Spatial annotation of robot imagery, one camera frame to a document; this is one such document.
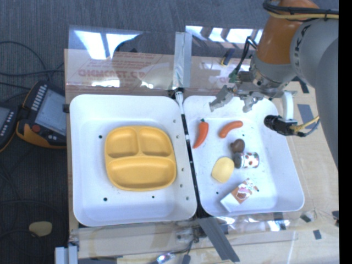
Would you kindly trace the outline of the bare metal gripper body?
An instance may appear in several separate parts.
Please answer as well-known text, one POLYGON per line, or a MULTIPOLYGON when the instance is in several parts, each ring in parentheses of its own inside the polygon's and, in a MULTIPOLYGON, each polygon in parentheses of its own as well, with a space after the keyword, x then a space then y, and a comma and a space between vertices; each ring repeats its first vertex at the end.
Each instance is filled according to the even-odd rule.
POLYGON ((273 81, 263 74, 253 71, 231 73, 233 92, 241 99, 246 97, 269 98, 270 100, 282 95, 286 83, 273 81))

